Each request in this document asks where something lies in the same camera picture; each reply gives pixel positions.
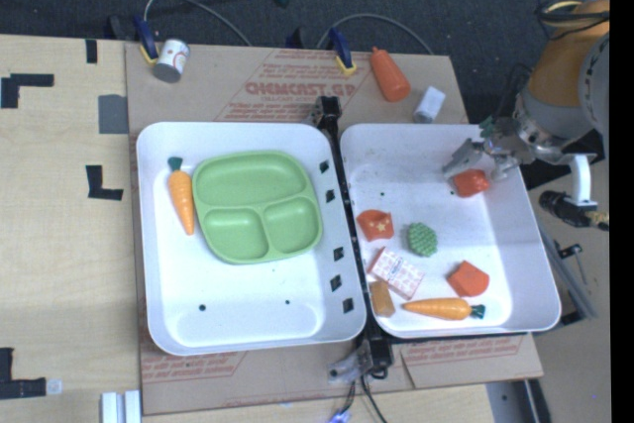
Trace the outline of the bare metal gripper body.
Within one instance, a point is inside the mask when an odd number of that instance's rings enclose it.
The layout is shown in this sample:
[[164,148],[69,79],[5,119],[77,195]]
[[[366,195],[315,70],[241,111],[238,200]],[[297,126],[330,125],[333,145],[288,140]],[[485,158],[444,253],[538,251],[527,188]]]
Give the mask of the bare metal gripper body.
[[484,151],[491,157],[516,165],[536,160],[529,146],[517,133],[517,122],[511,117],[489,116],[482,122]]

